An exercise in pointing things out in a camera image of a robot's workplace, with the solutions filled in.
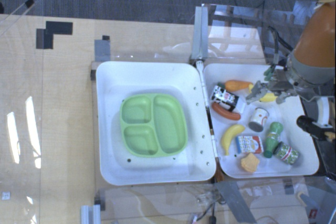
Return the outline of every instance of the yellow banana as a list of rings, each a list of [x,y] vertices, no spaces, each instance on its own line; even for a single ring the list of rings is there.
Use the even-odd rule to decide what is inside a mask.
[[[253,88],[253,84],[251,83],[249,86],[248,86],[248,91],[249,93],[251,93],[251,90]],[[276,100],[276,96],[274,95],[274,93],[272,92],[268,92],[266,93],[262,98],[259,99],[260,102],[273,102]]]
[[[234,124],[230,126],[225,133],[222,136],[221,139],[221,145],[223,149],[225,150],[225,155],[229,155],[229,147],[231,145],[231,140],[233,137],[235,137],[237,134],[240,134],[243,130],[245,130],[245,127],[240,124]]]

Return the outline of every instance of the green divided plate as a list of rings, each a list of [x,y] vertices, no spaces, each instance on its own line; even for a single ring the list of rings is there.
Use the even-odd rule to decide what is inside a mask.
[[[163,157],[181,152],[188,134],[183,109],[168,94],[138,94],[120,107],[122,139],[127,150],[139,157]]]

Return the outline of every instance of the bottle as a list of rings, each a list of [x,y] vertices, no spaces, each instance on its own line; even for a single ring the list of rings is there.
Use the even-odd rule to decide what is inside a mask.
[[[271,158],[274,149],[280,142],[280,133],[283,131],[284,127],[280,122],[272,122],[269,127],[269,133],[266,138],[266,149],[264,151],[264,157]]]

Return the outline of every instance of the sausage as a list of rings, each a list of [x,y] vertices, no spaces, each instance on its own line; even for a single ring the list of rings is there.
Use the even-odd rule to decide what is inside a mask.
[[[212,109],[217,112],[219,115],[222,117],[225,117],[229,120],[233,121],[239,121],[240,120],[240,114],[239,113],[234,113],[226,110],[225,108],[222,108],[221,105],[219,105],[216,102],[213,102],[211,105]]]

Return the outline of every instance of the wooden surface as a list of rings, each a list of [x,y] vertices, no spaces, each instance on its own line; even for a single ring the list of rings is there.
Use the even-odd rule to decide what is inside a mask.
[[[53,50],[37,50],[36,28],[45,28],[47,20],[73,22],[73,34],[54,35]],[[0,201],[1,223],[30,223],[34,218],[42,224],[80,223],[80,207],[93,205],[96,186],[100,183],[95,178],[95,170],[97,172],[99,168],[95,166],[94,157],[92,105],[95,102],[90,70],[94,61],[94,41],[102,35],[110,36],[113,56],[129,57],[130,60],[144,56],[145,60],[150,60],[155,52],[163,51],[162,48],[191,42],[193,27],[27,16],[0,38],[0,130],[3,140],[0,145],[0,191],[11,192],[10,200]],[[188,55],[186,51],[178,57],[165,55],[164,60],[170,61],[170,57],[187,60]],[[264,63],[261,58],[251,61]],[[34,166],[26,127],[24,103],[29,96],[33,97],[35,107],[42,150],[41,169]],[[6,115],[12,111],[21,142],[20,164],[13,163],[8,146]],[[129,208],[127,202],[124,208],[126,213],[127,210],[142,212],[139,207]],[[299,206],[296,209],[295,214],[302,216],[304,209]],[[223,208],[221,214],[229,213]],[[185,217],[153,216],[119,220],[119,223],[185,223]],[[223,216],[223,219],[232,219],[232,216]]]

